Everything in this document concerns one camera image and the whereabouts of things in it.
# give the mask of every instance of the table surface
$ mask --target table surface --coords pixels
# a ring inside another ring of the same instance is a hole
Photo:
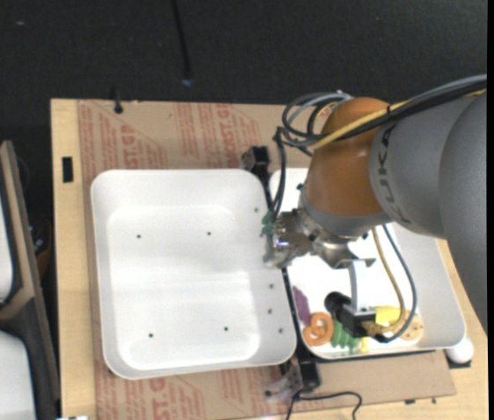
[[[88,415],[95,418],[94,355],[77,104],[77,100],[51,102],[61,409],[64,417]],[[63,157],[73,159],[74,182],[70,185],[62,185]],[[358,420],[477,420],[489,417],[487,337],[451,262],[447,244],[444,241],[439,244],[462,307],[468,336],[475,347],[473,362],[470,367],[451,370],[456,395],[436,400],[417,400],[410,405],[403,402],[364,405],[357,413]],[[351,408],[329,409],[320,411],[320,418],[346,419],[350,418],[350,412]],[[294,414],[293,419],[310,419],[314,415],[311,412],[299,413]],[[266,416],[265,419],[278,420],[283,417]]]

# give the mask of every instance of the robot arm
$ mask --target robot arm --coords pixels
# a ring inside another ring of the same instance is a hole
[[[309,252],[332,268],[348,268],[356,258],[351,241],[396,221],[448,240],[488,332],[485,89],[483,75],[396,106],[341,101],[319,136],[301,140],[285,123],[286,144],[313,156],[298,209],[276,213],[266,262],[285,267]]]

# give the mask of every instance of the black hole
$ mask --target black hole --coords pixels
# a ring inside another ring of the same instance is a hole
[[[74,166],[72,158],[62,158],[62,182],[74,182]]]

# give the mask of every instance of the orange toy pretzel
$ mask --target orange toy pretzel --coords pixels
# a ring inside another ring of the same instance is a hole
[[[329,342],[335,332],[333,319],[326,312],[316,312],[311,323],[303,329],[303,339],[311,346],[322,346]]]

